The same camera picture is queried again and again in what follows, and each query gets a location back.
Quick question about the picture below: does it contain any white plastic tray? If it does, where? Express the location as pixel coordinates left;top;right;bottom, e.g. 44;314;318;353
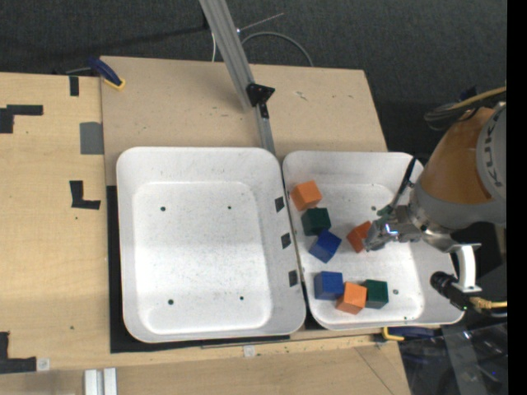
115;146;307;344
281;150;466;332

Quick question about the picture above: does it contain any orange cube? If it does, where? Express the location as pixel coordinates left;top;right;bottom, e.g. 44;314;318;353
346;220;374;254
289;179;324;212
334;281;369;316

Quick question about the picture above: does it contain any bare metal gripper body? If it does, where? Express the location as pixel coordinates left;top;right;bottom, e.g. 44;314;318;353
382;203;459;253

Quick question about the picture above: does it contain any blue cube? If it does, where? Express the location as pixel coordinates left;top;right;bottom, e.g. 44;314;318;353
308;229;343;264
313;270;345;302

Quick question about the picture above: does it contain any black cylinder on white bracket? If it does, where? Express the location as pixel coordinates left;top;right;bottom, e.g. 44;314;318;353
429;242;483;311

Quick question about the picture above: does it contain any brown cardboard board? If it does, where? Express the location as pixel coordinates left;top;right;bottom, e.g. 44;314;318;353
100;55;413;347

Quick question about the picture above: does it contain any dark green cube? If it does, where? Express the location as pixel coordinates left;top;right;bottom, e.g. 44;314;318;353
300;207;333;237
361;278;390;310

